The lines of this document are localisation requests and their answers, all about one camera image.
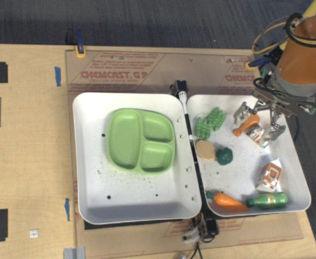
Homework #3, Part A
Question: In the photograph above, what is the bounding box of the green divided plate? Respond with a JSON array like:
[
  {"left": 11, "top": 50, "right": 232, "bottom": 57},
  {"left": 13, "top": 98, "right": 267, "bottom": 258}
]
[{"left": 106, "top": 107, "right": 177, "bottom": 176}]

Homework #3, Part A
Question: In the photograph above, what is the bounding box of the orange and white carton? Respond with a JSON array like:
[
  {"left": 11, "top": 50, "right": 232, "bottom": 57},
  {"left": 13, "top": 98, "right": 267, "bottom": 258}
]
[{"left": 255, "top": 157, "right": 284, "bottom": 194}]

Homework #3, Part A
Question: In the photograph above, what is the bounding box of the green toy broccoli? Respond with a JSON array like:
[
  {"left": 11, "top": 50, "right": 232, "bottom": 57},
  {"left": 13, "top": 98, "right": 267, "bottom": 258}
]
[{"left": 215, "top": 147, "right": 234, "bottom": 166}]

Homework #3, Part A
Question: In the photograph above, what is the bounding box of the red and white small can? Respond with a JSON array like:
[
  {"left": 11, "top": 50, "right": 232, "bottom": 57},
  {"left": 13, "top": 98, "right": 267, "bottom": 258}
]
[{"left": 246, "top": 124, "right": 272, "bottom": 149}]

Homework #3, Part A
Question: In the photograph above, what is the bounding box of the brown cardboard board red print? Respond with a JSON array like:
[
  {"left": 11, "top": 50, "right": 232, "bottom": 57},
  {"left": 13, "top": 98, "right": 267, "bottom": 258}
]
[{"left": 65, "top": 46, "right": 305, "bottom": 259}]

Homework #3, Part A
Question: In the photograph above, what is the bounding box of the green plastic bottle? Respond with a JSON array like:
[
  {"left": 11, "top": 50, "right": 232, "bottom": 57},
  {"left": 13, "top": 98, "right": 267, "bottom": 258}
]
[{"left": 245, "top": 192, "right": 289, "bottom": 211}]

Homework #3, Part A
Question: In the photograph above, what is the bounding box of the black block with thin wires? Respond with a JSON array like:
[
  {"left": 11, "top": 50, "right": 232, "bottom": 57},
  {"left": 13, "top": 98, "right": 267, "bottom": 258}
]
[
  {"left": 169, "top": 80, "right": 189, "bottom": 97},
  {"left": 191, "top": 216, "right": 220, "bottom": 240}
]

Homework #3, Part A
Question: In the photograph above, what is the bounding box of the orange toy carrot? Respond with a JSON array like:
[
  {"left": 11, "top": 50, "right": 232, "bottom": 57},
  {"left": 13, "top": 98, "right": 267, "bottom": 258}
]
[{"left": 205, "top": 190, "right": 250, "bottom": 213}]

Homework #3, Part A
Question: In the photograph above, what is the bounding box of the orange toy drumstick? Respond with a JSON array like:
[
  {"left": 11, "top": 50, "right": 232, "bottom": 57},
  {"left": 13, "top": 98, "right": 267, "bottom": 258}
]
[{"left": 232, "top": 113, "right": 261, "bottom": 138}]

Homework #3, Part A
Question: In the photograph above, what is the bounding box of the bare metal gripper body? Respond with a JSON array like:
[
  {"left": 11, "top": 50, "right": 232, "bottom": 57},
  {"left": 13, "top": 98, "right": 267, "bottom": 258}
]
[{"left": 252, "top": 86, "right": 316, "bottom": 118}]

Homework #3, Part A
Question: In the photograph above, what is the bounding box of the tan toy biscuit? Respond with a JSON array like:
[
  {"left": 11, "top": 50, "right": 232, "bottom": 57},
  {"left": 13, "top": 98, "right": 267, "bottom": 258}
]
[{"left": 195, "top": 139, "right": 217, "bottom": 162}]

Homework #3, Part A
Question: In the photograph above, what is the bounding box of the thin black and white rod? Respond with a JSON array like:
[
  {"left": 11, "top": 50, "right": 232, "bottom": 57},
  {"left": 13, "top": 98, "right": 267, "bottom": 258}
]
[{"left": 177, "top": 90, "right": 206, "bottom": 213}]

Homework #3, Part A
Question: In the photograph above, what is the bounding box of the white plastic tray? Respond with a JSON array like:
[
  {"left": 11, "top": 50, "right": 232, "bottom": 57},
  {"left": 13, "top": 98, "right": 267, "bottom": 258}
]
[
  {"left": 72, "top": 91, "right": 203, "bottom": 226},
  {"left": 186, "top": 94, "right": 312, "bottom": 218}
]

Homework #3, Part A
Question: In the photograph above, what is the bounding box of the green textured toy vegetable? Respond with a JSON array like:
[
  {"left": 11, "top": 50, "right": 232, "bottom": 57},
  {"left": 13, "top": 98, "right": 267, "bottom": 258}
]
[
  {"left": 206, "top": 106, "right": 228, "bottom": 132},
  {"left": 194, "top": 117, "right": 213, "bottom": 141}
]

